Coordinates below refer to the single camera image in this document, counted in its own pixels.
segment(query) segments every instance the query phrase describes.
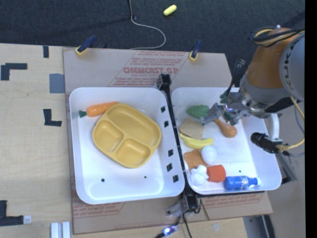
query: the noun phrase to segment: blue clamp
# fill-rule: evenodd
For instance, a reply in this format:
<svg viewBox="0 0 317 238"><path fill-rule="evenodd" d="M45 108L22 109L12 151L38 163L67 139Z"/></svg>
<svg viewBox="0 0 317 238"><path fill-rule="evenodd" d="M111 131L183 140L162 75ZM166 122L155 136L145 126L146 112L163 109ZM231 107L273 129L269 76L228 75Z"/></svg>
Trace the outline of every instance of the blue clamp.
<svg viewBox="0 0 317 238"><path fill-rule="evenodd" d="M192 51L189 54L189 60L190 61L196 61L197 57L198 57L198 51L199 49L202 47L203 41L199 40L195 46L193 47Z"/></svg>
<svg viewBox="0 0 317 238"><path fill-rule="evenodd" d="M87 51L87 48L90 48L93 45L93 43L95 43L96 40L97 40L97 37L95 35L89 37L86 41L84 41L82 45L80 45L79 47L75 49L76 54L79 56L84 54Z"/></svg>

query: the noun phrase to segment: white cable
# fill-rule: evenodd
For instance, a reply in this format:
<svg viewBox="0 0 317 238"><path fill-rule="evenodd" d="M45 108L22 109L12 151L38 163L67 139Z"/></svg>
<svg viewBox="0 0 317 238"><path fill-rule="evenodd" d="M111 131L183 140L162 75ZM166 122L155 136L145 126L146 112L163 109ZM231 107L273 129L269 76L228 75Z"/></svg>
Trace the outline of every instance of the white cable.
<svg viewBox="0 0 317 238"><path fill-rule="evenodd" d="M163 35L163 37L164 37L163 43L162 43L161 45L159 45L159 46L156 46L156 47L148 47L148 48L145 48L145 47L132 48L132 50L137 50L137 49L157 49L157 48L162 47L162 46L165 44L165 42L166 42L166 36L165 36L165 34L164 34L161 30L159 30L158 28L156 28L156 27L148 26L148 25L142 25L142 24L136 23L136 22L133 20L133 12L132 12L131 0L129 0L129 6L130 6L130 13L131 13L130 19L131 19L131 22L132 22L133 24L135 24L135 25L137 25L137 26L143 26L143 27L148 27L148 28L157 30L157 31L159 31L159 32Z"/></svg>

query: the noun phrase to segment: gray floor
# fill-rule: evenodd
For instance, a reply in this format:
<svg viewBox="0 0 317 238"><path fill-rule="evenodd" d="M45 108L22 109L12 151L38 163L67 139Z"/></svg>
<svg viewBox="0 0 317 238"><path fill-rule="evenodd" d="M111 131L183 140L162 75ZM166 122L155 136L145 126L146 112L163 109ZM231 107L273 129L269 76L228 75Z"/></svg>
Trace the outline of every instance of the gray floor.
<svg viewBox="0 0 317 238"><path fill-rule="evenodd" d="M305 104L299 104L301 110L305 112ZM303 133L297 125L294 107L289 107L282 111L280 117L280 138L284 143L293 145L303 138ZM305 123L298 114L299 122L305 129ZM302 153L305 144L290 150L291 153ZM283 160L289 165L295 177L283 183L278 189L268 192L268 196L273 208L273 213L269 215L273 233L264 226L264 217L246 217L244 223L249 238L304 238L306 237L306 205L305 205L305 156L285 157ZM281 167L283 178L289 172L282 161L278 161Z"/></svg>

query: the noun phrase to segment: cardboard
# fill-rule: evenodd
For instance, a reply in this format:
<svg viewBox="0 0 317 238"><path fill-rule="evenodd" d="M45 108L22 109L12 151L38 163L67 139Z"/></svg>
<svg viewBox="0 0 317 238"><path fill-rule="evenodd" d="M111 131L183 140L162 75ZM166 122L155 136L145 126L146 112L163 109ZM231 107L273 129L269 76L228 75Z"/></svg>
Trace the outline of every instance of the cardboard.
<svg viewBox="0 0 317 238"><path fill-rule="evenodd" d="M131 229L175 223L166 208L178 197L112 204L88 205L75 190L72 138L69 122L69 94L79 87L153 87L160 74L170 74L171 91L178 87L227 87L230 70L224 54L201 53L192 62L189 52L88 49L78 56L74 48L63 50L65 93L72 181L73 228L75 234ZM198 214L188 222L207 221L272 212L266 192L202 198Z"/></svg>

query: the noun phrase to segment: toy bottle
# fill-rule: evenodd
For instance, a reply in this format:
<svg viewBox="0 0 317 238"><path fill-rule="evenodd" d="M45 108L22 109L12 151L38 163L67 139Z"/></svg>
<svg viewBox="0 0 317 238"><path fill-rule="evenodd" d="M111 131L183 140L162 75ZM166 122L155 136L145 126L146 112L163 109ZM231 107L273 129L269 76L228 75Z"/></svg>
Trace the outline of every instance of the toy bottle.
<svg viewBox="0 0 317 238"><path fill-rule="evenodd" d="M259 185L258 178L250 178L247 176L226 177L223 182L224 188L232 189L247 189L251 185Z"/></svg>

